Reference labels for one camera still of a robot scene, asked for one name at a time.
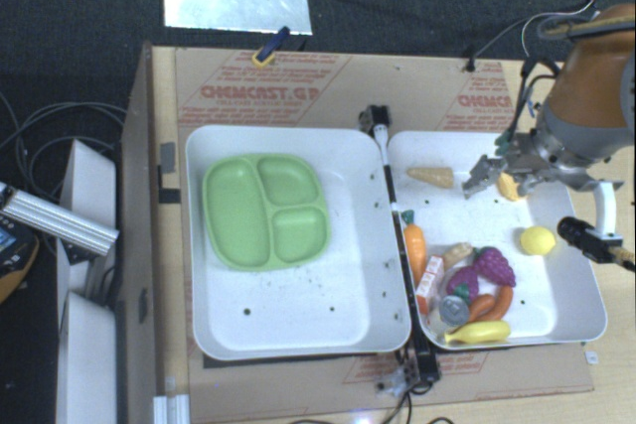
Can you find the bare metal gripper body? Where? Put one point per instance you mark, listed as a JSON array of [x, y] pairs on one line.
[[539, 159]]

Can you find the thin black and white rod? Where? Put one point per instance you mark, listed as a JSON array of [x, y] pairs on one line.
[[388, 176]]

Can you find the white plastic tray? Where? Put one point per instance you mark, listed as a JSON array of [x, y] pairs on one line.
[[556, 293], [298, 313]]

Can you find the yellow banana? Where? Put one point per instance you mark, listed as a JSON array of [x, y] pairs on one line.
[[479, 331]]

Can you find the black cylinder on white bracket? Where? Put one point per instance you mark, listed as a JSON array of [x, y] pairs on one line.
[[579, 233]]

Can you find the brown cardboard board red print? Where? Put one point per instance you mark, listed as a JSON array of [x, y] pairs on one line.
[[298, 89]]

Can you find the yellow orange toy food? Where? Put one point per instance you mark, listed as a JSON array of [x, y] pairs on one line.
[[508, 187]]

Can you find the yellow lemon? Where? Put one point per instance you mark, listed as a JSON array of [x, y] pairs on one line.
[[537, 240]]

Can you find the green divided plate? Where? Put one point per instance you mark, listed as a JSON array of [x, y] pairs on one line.
[[238, 213]]

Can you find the small silver can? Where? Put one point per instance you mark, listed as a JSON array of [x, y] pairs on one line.
[[453, 311]]

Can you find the purple grapes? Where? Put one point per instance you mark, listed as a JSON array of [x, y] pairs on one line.
[[494, 265], [463, 282]]

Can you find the orange sausage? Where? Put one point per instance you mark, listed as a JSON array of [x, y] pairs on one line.
[[504, 300]]

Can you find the red and white carton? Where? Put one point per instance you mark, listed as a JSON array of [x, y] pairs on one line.
[[430, 280]]

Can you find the beige cone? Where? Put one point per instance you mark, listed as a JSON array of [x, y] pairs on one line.
[[432, 177]]

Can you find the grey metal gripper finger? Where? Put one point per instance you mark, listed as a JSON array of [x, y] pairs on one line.
[[527, 184], [482, 174]]

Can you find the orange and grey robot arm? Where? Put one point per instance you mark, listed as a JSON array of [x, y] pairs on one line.
[[591, 84]]

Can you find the orange carrot with green top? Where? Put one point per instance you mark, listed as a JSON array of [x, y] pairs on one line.
[[415, 245]]

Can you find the beige toy food piece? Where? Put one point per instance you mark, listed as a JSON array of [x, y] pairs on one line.
[[456, 254]]

